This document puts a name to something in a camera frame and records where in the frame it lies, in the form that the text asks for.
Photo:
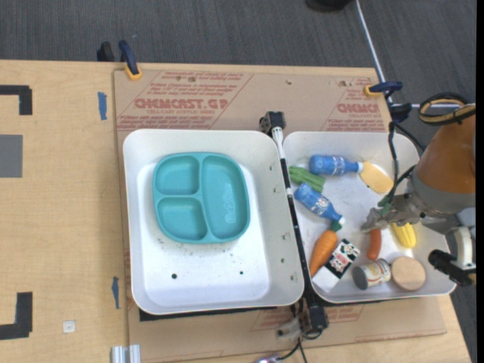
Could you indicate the orange toy carrot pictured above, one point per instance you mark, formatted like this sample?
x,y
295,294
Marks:
x,y
323,250

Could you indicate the round tan biscuit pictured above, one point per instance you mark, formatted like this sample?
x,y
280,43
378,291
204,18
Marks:
x,y
408,273

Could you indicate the small white printed can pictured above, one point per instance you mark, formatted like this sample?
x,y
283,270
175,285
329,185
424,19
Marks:
x,y
374,273

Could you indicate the thin black and white rod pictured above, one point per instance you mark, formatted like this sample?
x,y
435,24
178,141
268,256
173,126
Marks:
x,y
293,210

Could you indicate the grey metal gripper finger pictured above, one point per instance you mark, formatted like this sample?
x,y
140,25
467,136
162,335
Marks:
x,y
376,213
368,225

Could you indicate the black and white milk carton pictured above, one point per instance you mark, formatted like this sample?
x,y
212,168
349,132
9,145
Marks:
x,y
338,263

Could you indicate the brown cardboard board, red print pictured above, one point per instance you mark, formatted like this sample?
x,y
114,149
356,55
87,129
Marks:
x,y
227,100

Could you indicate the orange-red toy sausage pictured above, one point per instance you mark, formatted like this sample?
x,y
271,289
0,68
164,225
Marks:
x,y
374,245

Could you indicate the white plastic tray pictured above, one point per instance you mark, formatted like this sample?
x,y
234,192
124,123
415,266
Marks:
x,y
351,202
211,270

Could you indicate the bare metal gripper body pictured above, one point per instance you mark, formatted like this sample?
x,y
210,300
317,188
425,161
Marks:
x,y
406,208

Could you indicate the teal divided plate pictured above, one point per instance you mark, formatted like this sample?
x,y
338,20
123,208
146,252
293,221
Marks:
x,y
219,199

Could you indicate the black cylinder on white bracket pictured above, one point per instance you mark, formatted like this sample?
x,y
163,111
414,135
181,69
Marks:
x,y
462,257

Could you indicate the green toy vegetable bundle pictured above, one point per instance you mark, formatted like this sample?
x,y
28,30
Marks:
x,y
307,179

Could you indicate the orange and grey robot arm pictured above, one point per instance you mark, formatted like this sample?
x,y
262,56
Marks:
x,y
448,165

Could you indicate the yellow toy corn cob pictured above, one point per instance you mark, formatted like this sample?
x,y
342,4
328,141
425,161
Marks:
x,y
404,234

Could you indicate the blue toy bottle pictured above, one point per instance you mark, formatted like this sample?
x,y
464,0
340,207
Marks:
x,y
315,202
331,165

